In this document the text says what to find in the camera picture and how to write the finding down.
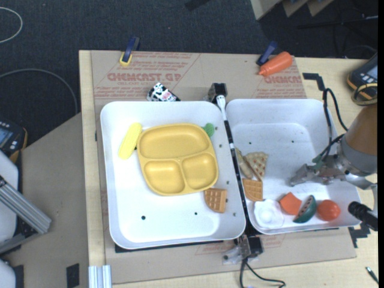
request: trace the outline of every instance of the black electronic device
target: black electronic device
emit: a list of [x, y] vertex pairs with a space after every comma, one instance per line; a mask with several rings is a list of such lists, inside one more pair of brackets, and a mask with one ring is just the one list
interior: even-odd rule
[[25, 148], [27, 141], [26, 130], [0, 115], [0, 150], [12, 162], [16, 162], [19, 152]]
[[347, 83], [354, 91], [362, 87], [359, 94], [367, 100], [377, 97], [377, 52], [367, 63], [349, 73]]

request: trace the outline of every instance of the yellow plate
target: yellow plate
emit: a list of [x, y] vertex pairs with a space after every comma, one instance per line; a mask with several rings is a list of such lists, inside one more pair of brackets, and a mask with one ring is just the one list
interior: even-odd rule
[[169, 124], [143, 131], [137, 154], [146, 183], [161, 195], [203, 191], [218, 178], [211, 140], [195, 124]]

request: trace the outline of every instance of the black floor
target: black floor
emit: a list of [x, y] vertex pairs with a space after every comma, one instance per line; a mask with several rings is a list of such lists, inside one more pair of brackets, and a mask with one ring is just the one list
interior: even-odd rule
[[[250, 0], [191, 1], [0, 0], [23, 20], [1, 42], [20, 21], [0, 9], [0, 115], [33, 143], [75, 114], [70, 90], [81, 110], [79, 50], [124, 50], [131, 35], [142, 51], [260, 54], [272, 40], [295, 56], [369, 58], [377, 50], [378, 20], [364, 18], [378, 15], [378, 0], [335, 0], [315, 17], [305, 5], [288, 18], [278, 4], [259, 21]], [[30, 68], [47, 72], [6, 75]]]

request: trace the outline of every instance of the red toy tomato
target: red toy tomato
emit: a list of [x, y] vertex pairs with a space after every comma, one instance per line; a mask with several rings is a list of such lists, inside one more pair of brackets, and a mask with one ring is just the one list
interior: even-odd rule
[[340, 215], [340, 207], [333, 200], [325, 199], [317, 206], [317, 213], [324, 221], [332, 221]]

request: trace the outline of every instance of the blue clamp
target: blue clamp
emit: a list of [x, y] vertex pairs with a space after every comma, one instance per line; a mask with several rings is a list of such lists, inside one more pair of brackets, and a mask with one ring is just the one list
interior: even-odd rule
[[135, 51], [139, 47], [140, 38], [139, 37], [131, 37], [130, 41], [128, 42], [127, 49], [120, 57], [120, 65], [122, 66], [128, 66], [130, 62], [132, 61], [132, 51]]
[[259, 59], [257, 60], [256, 64], [258, 66], [261, 66], [265, 63], [267, 63], [268, 61], [268, 58], [269, 56], [272, 54], [272, 52], [276, 49], [277, 47], [277, 43], [275, 41], [271, 41], [268, 45], [268, 48], [265, 50], [265, 52], [263, 53], [263, 55], [261, 55], [259, 57]]

